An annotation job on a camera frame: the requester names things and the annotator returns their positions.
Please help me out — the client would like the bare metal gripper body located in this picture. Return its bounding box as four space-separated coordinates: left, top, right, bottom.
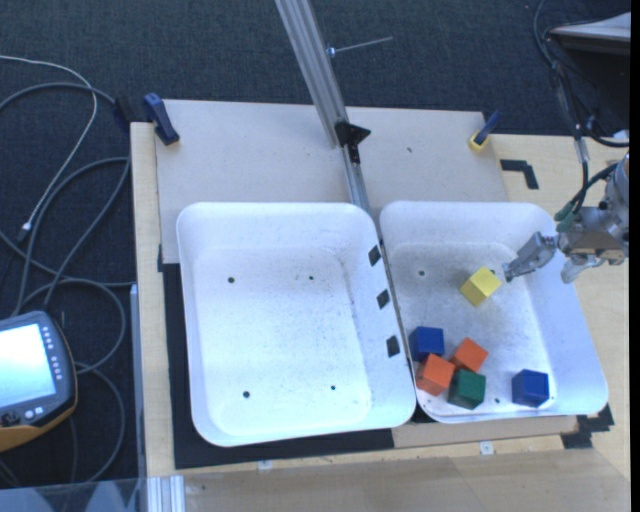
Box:
557 169 631 267

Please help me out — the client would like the yellow cube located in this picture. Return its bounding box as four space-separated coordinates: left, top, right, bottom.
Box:
458 265 503 308

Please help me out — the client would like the white plastic tray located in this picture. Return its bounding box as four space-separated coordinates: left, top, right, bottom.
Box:
378 200 610 425
175 201 418 448

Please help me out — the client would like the orange cube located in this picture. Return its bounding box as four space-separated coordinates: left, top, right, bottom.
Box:
452 337 489 374
414 353 456 397

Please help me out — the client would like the blue cube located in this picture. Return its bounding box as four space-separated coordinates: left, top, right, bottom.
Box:
408 326 446 362
511 368 550 408

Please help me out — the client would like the green cube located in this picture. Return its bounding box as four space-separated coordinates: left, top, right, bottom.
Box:
447 368 487 411

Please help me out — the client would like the pale flat board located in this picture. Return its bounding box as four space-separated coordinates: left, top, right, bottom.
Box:
153 98 579 450

